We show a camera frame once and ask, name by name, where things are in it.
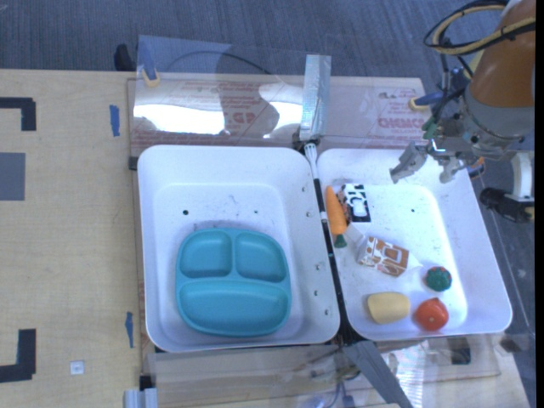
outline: black corner marker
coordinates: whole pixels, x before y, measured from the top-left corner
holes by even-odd
[[[36,373],[36,330],[19,330],[17,362],[0,365],[0,383],[28,381]]]
[[[0,97],[0,109],[20,109],[20,129],[36,131],[36,101],[29,97]]]

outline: yellow potato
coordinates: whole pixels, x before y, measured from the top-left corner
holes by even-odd
[[[410,299],[397,292],[374,293],[366,299],[372,319],[385,324],[404,319],[410,313]]]

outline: wooden table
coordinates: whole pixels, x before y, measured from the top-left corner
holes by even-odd
[[[128,169],[131,77],[0,70],[1,97],[28,97],[37,104],[36,131],[21,131],[20,110],[0,109],[0,153],[25,154],[24,200],[0,201],[0,366],[19,360],[19,330],[37,334],[35,374],[31,380],[0,383],[0,406],[120,406],[123,392],[139,385],[139,289]],[[111,106],[119,110],[118,136]],[[449,394],[448,406],[472,406],[467,397],[477,401],[474,406],[526,406],[512,356],[497,355],[497,360],[500,375],[424,384],[426,398]]]

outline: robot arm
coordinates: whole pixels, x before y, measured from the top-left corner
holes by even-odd
[[[482,159],[509,160],[516,181],[513,192],[484,190],[480,200],[505,218],[522,222],[530,218],[527,209],[534,209],[534,199],[530,197],[530,160],[534,152],[513,150],[512,145],[535,128],[536,0],[518,0],[514,5],[499,0],[475,3],[440,21],[426,36],[427,39],[433,34],[428,45],[441,53],[444,68],[445,54],[461,56],[479,51],[479,62],[472,72],[460,59],[464,71],[449,71],[442,82],[441,95],[426,97],[433,112],[422,128],[428,143],[412,143],[399,165],[390,170],[391,177],[396,183],[412,175],[428,156],[443,167],[443,183]],[[491,35],[458,45],[445,40],[445,30],[453,20],[488,9],[504,9],[501,22]],[[425,105],[425,98],[420,100]],[[458,112],[442,117],[445,104],[451,100],[458,102]],[[420,106],[417,100],[411,105]]]

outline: gray square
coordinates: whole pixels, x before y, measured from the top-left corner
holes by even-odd
[[[25,199],[25,153],[0,153],[0,201]]]

